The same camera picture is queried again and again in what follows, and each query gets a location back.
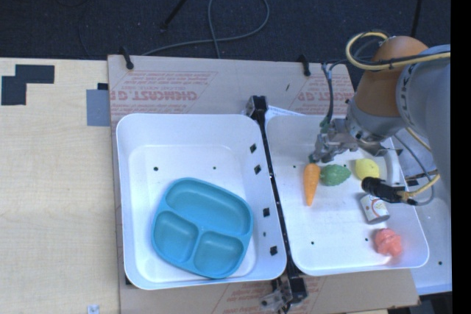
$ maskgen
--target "orange carrot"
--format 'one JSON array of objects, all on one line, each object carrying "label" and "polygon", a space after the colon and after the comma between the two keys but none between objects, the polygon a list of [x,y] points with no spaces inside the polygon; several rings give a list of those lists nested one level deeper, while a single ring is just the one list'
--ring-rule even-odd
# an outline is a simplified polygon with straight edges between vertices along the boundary
[{"label": "orange carrot", "polygon": [[304,167],[304,195],[306,203],[310,206],[314,200],[317,184],[321,175],[321,168],[315,163],[309,163]]}]

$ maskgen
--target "pink object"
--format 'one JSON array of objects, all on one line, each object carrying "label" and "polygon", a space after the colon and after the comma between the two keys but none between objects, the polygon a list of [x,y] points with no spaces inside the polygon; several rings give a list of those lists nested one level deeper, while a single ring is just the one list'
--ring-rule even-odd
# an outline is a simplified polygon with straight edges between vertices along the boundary
[{"label": "pink object", "polygon": [[400,235],[390,228],[383,228],[376,232],[375,245],[380,254],[390,254],[396,257],[403,252],[403,247],[400,242]]}]

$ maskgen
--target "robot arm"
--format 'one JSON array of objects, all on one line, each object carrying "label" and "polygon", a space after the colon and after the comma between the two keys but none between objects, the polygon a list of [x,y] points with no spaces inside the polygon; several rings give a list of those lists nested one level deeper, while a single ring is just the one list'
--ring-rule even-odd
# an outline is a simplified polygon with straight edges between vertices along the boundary
[{"label": "robot arm", "polygon": [[[384,41],[365,63],[350,49],[368,36]],[[331,120],[317,135],[311,160],[328,163],[357,148],[381,156],[387,152],[381,143],[406,128],[428,139],[440,177],[450,189],[450,45],[429,49],[414,38],[368,32],[352,38],[346,53],[365,72],[346,117]]]}]

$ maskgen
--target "white can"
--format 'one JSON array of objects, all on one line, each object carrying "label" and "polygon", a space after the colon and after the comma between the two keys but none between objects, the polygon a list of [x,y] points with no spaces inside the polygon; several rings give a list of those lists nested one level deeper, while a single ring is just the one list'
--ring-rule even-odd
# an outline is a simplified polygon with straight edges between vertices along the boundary
[{"label": "white can", "polygon": [[378,197],[368,194],[361,198],[360,202],[370,224],[377,224],[389,218],[386,203]]}]

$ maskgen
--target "dark background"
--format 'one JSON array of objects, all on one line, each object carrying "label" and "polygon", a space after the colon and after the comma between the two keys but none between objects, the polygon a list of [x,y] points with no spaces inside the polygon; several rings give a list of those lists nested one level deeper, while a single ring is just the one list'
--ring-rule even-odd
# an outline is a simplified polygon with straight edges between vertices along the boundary
[{"label": "dark background", "polygon": [[[105,60],[125,46],[131,55],[321,62],[344,59],[349,38],[371,29],[450,43],[451,0],[187,0],[162,33],[179,1],[0,0],[0,56]],[[219,56],[210,22],[215,38],[234,38],[219,41]],[[348,69],[356,88],[361,72]]]}]

